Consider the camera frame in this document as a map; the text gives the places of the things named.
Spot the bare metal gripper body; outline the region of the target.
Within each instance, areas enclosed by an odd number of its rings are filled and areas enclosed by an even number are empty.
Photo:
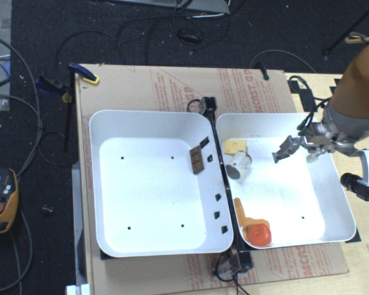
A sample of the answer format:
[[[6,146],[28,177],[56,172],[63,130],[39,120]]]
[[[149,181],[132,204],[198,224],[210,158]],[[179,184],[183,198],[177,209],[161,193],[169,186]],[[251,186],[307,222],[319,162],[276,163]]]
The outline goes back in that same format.
[[[312,122],[302,128],[300,145],[307,149],[309,156],[320,156],[327,153],[339,152],[346,156],[358,156],[355,147],[356,139],[339,131],[333,124]]]

